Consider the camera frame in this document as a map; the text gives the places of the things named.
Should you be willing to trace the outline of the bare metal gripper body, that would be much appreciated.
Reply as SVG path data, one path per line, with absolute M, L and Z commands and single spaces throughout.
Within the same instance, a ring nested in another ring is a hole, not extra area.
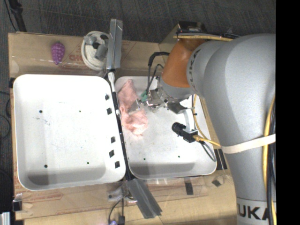
M 164 90 L 156 88 L 149 91 L 144 91 L 141 94 L 141 101 L 147 107 L 152 110 L 157 110 L 158 108 L 166 108 L 175 114 L 180 114 L 186 111 L 188 108 L 181 105 L 180 99 L 173 98 L 165 93 Z

